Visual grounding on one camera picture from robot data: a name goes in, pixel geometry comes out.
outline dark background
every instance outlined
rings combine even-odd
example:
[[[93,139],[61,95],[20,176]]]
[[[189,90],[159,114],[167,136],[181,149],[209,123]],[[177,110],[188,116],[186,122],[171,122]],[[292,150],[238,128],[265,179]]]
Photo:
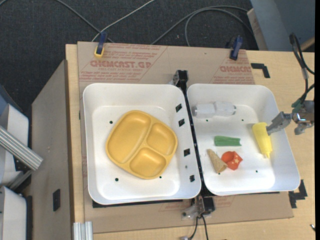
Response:
[[[102,30],[150,0],[61,1]],[[250,0],[156,0],[110,27],[109,37],[116,43],[151,44],[193,11],[222,5],[252,8]],[[250,26],[245,12],[228,11]],[[185,23],[186,20],[156,44],[186,46]],[[65,58],[65,45],[90,42],[96,34],[92,27],[54,0],[4,2],[0,6],[0,85],[26,112]],[[224,48],[238,35],[243,37],[243,49],[258,50],[250,32],[225,13],[206,11],[188,25],[191,46]]]

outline yellow plate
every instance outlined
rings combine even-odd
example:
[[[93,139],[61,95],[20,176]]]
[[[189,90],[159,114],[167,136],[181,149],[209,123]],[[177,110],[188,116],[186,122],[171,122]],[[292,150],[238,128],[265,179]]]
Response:
[[[139,110],[125,113],[105,143],[108,157],[127,172],[143,178],[159,177],[176,152],[174,131],[152,115]]]

